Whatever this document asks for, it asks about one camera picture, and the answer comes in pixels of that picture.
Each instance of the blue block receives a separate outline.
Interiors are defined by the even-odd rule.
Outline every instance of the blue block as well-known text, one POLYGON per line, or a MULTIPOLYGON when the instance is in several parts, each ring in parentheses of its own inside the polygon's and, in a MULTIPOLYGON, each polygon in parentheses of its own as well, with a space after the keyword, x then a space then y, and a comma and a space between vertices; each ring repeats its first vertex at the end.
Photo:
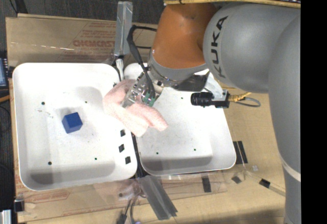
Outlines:
POLYGON ((62 119, 62 124, 67 133, 78 131, 83 125, 78 112, 65 115, 62 119))

